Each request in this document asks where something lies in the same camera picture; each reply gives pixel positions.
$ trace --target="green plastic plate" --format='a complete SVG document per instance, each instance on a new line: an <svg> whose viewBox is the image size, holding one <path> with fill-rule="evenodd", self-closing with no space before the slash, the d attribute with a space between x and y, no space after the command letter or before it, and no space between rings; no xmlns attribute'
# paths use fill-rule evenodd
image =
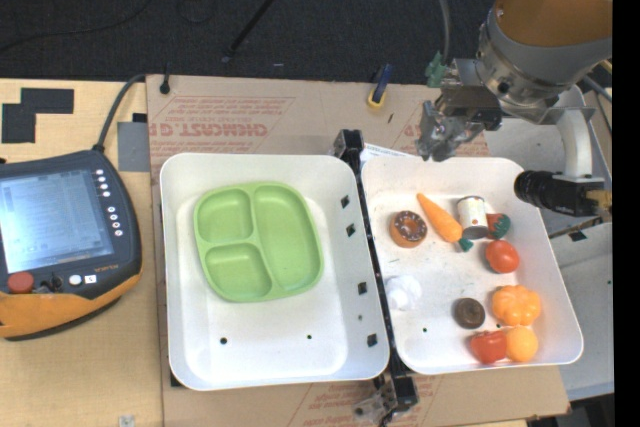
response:
<svg viewBox="0 0 640 427"><path fill-rule="evenodd" d="M305 199L279 182L214 189L196 203L198 255L221 297L256 302L300 294L324 269L320 239Z"/></svg>

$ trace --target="toy tomato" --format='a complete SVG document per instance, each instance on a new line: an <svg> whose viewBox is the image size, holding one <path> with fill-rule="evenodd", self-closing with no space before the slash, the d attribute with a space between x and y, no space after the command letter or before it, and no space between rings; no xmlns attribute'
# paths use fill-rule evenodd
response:
<svg viewBox="0 0 640 427"><path fill-rule="evenodd" d="M492 240L484 252L491 268L501 274L515 271L520 265L520 255L506 240Z"/></svg>
<svg viewBox="0 0 640 427"><path fill-rule="evenodd" d="M522 285L506 285L493 293L491 308L507 326L530 326L540 315L540 296Z"/></svg>
<svg viewBox="0 0 640 427"><path fill-rule="evenodd" d="M483 331L471 337L469 346L485 365L507 357L507 337L503 331Z"/></svg>

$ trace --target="button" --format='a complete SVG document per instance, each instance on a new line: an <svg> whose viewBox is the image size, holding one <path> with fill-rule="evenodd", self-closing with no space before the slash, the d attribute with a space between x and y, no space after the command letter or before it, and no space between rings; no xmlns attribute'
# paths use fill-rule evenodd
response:
<svg viewBox="0 0 640 427"><path fill-rule="evenodd" d="M69 276L69 285L77 287L82 284L82 276L80 274L72 274Z"/></svg>
<svg viewBox="0 0 640 427"><path fill-rule="evenodd" d="M51 276L51 288L53 288L54 292L57 292L62 288L62 278L60 276Z"/></svg>
<svg viewBox="0 0 640 427"><path fill-rule="evenodd" d="M33 290L33 275L28 271L16 272L9 276L7 286L12 294L30 294Z"/></svg>

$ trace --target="cardboard sheet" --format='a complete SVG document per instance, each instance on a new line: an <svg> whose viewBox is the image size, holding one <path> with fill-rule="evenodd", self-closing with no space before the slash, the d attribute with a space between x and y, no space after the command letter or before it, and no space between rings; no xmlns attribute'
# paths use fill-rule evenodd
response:
<svg viewBox="0 0 640 427"><path fill-rule="evenodd" d="M366 143L415 154L422 103L435 100L438 91L390 84L384 106L374 110L366 104L370 84L172 76L163 95L163 78L147 77L147 98L165 425L370 425L352 415L353 404L373 392L370 382L216 392L171 385L159 171L180 152L328 154L342 129L361 130ZM484 138L461 146L458 154L487 156ZM394 425L507 422L564 414L569 407L555 366L416 376L415 382L420 403Z"/></svg>
<svg viewBox="0 0 640 427"><path fill-rule="evenodd" d="M124 84L0 79L0 104L19 104L23 88L73 89L73 113L36 114L35 143L0 144L0 157L19 162L90 149ZM118 165L118 122L146 112L146 90L127 93L106 139ZM143 274L138 284L97 317L45 338L0 339L0 424L3 427L162 425L155 265L149 173L121 172L140 224Z"/></svg>

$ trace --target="screen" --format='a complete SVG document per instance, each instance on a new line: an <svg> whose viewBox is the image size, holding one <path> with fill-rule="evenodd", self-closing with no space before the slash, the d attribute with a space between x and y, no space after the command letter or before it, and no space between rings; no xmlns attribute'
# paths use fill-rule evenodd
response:
<svg viewBox="0 0 640 427"><path fill-rule="evenodd" d="M113 253L83 169L0 180L0 231L9 274Z"/></svg>

